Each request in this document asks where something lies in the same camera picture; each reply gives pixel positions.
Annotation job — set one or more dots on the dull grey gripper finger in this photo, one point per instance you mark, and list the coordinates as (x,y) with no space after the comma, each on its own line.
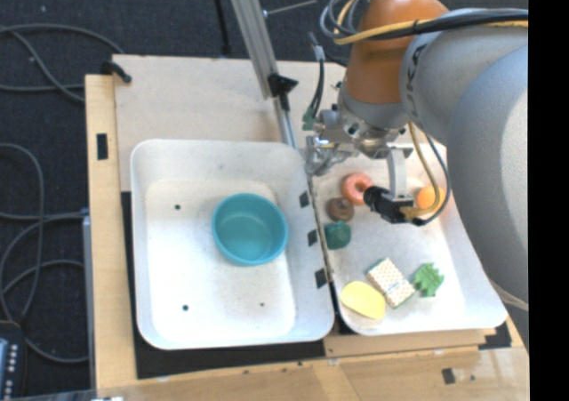
(312,159)
(331,158)

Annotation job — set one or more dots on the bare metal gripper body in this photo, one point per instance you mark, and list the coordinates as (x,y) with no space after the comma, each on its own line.
(371,141)

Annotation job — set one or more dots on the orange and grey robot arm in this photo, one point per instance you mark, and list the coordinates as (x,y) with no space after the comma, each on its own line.
(471,92)

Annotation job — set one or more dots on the pink doughnut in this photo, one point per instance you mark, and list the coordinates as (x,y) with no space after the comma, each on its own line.
(349,188)

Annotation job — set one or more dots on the brown doughnut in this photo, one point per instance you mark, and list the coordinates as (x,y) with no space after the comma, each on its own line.
(340,210)

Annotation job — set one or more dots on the dark green broccoli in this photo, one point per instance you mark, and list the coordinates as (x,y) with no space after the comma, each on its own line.
(337,235)

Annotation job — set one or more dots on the orange ball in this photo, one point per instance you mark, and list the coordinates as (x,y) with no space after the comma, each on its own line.
(426,199)

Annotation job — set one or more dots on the thin black and white rod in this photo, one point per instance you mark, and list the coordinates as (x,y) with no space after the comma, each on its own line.
(321,239)

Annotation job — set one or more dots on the teal bowl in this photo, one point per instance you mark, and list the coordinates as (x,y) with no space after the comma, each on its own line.
(249,230)

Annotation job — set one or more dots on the white plastic tray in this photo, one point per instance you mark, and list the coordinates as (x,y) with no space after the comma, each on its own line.
(191,283)
(427,248)

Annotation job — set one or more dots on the pale wood board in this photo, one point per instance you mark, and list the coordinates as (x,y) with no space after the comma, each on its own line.
(191,97)

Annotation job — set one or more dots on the white dotted biscuit packet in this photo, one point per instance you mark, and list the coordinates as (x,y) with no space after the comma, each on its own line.
(391,283)

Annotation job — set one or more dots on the yellow oval toy food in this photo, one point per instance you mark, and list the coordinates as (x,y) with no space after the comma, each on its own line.
(362,300)

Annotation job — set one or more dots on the green ridged leaf toy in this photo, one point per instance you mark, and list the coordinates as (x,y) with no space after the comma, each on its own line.
(429,280)

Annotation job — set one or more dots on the black cylinder on white bracket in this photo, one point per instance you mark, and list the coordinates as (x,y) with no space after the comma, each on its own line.
(389,206)

